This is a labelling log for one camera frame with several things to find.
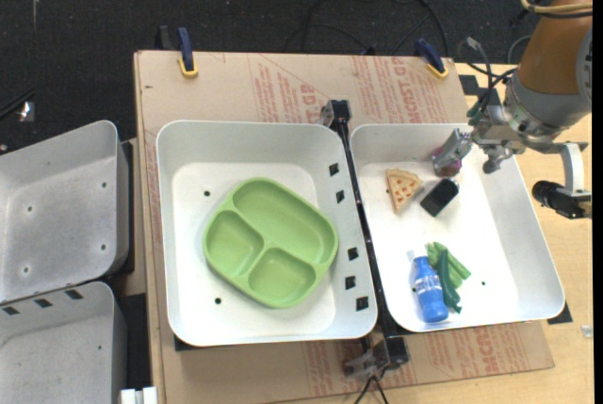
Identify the white plastic tray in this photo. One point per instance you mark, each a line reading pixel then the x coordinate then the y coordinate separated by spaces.
pixel 499 242
pixel 188 223
pixel 56 204
pixel 56 345

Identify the toy pizza slice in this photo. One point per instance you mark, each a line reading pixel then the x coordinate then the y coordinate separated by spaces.
pixel 401 190

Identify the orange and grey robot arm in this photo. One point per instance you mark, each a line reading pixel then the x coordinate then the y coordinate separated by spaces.
pixel 551 58

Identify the green divided plate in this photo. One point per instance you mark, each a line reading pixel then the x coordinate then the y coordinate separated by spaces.
pixel 278 228

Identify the blue plastic bottle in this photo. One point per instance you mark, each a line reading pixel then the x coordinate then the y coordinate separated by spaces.
pixel 429 294

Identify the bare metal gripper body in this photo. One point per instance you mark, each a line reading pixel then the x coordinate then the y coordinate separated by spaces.
pixel 499 129

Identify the light green toy vegetable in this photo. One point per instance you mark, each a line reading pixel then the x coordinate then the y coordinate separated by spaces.
pixel 458 268

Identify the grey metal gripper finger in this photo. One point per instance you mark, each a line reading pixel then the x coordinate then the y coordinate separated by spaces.
pixel 495 159
pixel 454 148

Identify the small black bottle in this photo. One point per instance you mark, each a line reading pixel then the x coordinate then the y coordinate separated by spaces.
pixel 439 198

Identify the thin black rod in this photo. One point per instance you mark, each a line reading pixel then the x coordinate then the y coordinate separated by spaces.
pixel 365 223

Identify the small purple object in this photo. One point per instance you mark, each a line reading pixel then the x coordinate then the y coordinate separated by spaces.
pixel 453 167

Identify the black cylinder on white bracket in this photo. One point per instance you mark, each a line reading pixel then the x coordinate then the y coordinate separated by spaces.
pixel 558 197

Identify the dark green toy bean pod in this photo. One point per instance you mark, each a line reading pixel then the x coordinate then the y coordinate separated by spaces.
pixel 446 282

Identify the brown cardboard board red print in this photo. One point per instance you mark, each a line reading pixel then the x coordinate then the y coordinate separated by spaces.
pixel 264 86

